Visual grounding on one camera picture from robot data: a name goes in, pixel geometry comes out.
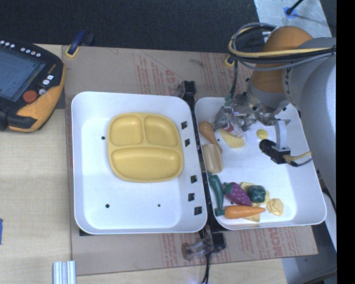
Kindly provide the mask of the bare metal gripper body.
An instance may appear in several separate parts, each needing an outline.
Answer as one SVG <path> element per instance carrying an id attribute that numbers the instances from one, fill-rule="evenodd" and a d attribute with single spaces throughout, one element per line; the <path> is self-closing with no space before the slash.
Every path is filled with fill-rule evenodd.
<path id="1" fill-rule="evenodd" d="M 276 93 L 257 96 L 252 93 L 238 94 L 231 99 L 227 105 L 221 107 L 222 111 L 228 114 L 228 122 L 235 118 L 255 117 L 256 122 L 265 126 L 275 125 L 278 121 L 277 114 L 289 105 L 289 100 L 284 95 Z"/>

